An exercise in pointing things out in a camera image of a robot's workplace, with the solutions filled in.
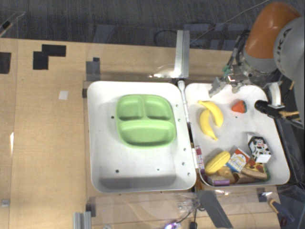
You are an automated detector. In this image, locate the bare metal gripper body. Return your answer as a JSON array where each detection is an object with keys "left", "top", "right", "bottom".
[{"left": 222, "top": 64, "right": 254, "bottom": 86}]

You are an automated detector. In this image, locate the red strawberry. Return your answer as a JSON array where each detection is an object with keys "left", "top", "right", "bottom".
[{"left": 231, "top": 100, "right": 247, "bottom": 114}]

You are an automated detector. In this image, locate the yellow banana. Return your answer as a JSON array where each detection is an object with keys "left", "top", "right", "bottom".
[
  {"left": 197, "top": 100, "right": 224, "bottom": 128},
  {"left": 199, "top": 109, "right": 219, "bottom": 141}
]

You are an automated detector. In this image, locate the thin black and white rod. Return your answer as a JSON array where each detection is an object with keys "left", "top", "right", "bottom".
[{"left": 177, "top": 79, "right": 200, "bottom": 174}]

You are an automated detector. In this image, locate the white plastic tray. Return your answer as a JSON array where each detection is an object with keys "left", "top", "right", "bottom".
[
  {"left": 184, "top": 83, "right": 291, "bottom": 188},
  {"left": 86, "top": 80, "right": 197, "bottom": 194}
]

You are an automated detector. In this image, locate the cow print milk carton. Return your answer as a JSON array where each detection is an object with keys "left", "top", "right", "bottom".
[{"left": 247, "top": 133, "right": 272, "bottom": 164}]

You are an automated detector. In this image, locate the white orange blue carton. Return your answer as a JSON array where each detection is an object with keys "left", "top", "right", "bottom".
[{"left": 226, "top": 147, "right": 251, "bottom": 173}]

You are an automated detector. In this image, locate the pink and white carton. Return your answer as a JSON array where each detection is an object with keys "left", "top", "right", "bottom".
[{"left": 193, "top": 145, "right": 206, "bottom": 174}]

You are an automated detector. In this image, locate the yellow corn cob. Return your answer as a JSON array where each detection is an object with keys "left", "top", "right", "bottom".
[{"left": 204, "top": 150, "right": 232, "bottom": 176}]

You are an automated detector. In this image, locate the green divided plate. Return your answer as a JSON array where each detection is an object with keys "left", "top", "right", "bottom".
[{"left": 115, "top": 94, "right": 178, "bottom": 149}]

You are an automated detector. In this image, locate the pizza slice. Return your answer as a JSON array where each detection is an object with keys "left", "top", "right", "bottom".
[{"left": 241, "top": 159, "right": 271, "bottom": 182}]

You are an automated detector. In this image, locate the tan round biscuit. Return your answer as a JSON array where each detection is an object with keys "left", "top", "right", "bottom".
[{"left": 217, "top": 166, "right": 236, "bottom": 184}]

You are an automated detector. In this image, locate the brown bread slice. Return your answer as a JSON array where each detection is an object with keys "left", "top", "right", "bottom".
[{"left": 233, "top": 172, "right": 255, "bottom": 185}]

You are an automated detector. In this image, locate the purple can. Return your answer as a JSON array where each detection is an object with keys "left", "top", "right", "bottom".
[{"left": 206, "top": 175, "right": 231, "bottom": 187}]

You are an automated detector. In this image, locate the black cylinder on white bracket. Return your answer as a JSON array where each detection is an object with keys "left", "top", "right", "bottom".
[{"left": 254, "top": 82, "right": 285, "bottom": 119}]

